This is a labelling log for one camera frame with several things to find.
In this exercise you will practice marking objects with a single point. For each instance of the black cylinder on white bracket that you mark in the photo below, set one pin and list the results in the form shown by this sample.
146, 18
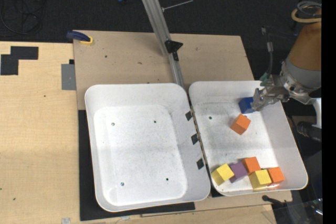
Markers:
309, 131

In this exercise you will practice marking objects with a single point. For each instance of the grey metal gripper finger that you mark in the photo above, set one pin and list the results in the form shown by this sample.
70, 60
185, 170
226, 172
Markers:
255, 105
259, 94

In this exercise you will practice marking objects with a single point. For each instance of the brown flat board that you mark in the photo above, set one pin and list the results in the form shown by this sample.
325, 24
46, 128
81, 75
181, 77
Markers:
126, 60

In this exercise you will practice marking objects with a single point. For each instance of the yellow cube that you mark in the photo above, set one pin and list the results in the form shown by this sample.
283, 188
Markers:
222, 174
260, 179

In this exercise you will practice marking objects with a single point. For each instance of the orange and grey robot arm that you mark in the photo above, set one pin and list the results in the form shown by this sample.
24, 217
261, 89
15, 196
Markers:
307, 44

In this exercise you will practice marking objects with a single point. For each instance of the blue cube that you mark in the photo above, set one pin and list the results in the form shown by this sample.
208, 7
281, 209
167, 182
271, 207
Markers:
244, 105

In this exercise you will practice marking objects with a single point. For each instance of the orange cube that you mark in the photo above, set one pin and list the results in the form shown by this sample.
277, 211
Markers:
276, 174
251, 164
240, 124

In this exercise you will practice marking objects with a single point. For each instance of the purple cube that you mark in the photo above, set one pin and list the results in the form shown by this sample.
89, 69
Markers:
238, 170

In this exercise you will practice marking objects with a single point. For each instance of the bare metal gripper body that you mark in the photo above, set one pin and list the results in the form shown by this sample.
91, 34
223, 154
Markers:
286, 91

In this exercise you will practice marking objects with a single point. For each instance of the white plastic tray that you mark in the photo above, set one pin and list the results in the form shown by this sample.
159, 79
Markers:
225, 147
141, 147

